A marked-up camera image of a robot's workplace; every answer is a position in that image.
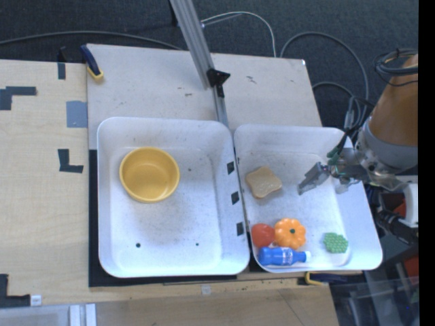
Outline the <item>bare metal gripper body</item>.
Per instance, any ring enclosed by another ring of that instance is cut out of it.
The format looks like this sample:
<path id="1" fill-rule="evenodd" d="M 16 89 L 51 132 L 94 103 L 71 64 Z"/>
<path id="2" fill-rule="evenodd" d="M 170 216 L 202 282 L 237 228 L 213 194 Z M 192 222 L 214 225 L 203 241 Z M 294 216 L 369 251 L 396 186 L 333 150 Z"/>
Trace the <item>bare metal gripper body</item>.
<path id="1" fill-rule="evenodd" d="M 383 164 L 370 148 L 335 147 L 327 154 L 330 174 L 342 185 L 361 181 L 370 183 L 372 176 L 382 169 Z"/>

